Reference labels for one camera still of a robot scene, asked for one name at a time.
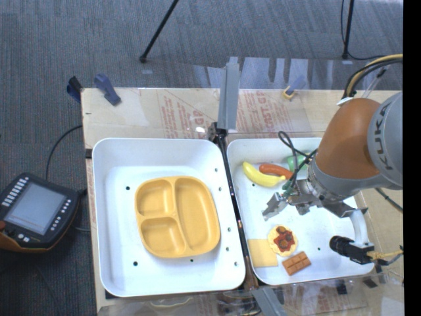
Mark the white plastic tray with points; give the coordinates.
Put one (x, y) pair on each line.
(118, 209)
(315, 232)

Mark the brown biscuit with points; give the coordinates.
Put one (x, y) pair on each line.
(296, 263)

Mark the yellow cheese slice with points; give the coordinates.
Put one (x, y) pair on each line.
(262, 252)

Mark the orange sausage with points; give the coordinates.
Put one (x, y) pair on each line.
(274, 169)

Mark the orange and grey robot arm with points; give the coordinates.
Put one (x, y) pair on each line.
(348, 143)

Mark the yellow banana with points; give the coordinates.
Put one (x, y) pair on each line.
(260, 178)

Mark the yellow divided plate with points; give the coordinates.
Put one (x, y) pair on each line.
(192, 209)

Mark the brown cardboard board red print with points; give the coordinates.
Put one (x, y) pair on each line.
(184, 114)

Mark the round toy pizza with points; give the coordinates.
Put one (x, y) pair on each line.
(283, 240)

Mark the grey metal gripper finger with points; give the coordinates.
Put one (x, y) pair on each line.
(270, 213)
(278, 200)

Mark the black cylinder on white bracket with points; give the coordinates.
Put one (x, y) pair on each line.
(348, 247)

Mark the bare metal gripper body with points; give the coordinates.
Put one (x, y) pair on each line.
(307, 196)

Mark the green toy vegetable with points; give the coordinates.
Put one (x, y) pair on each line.
(294, 162)

